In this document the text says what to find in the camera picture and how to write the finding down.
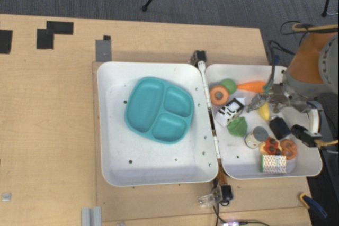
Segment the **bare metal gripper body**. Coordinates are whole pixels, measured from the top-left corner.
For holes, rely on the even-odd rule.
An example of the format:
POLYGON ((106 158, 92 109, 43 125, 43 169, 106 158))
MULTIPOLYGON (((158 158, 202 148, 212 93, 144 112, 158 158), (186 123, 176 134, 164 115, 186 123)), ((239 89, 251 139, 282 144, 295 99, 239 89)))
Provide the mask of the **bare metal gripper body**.
POLYGON ((310 99, 310 84, 308 83, 278 83, 263 87, 263 94, 268 102, 282 103, 285 107, 293 107, 300 113, 309 111, 308 100, 310 99))

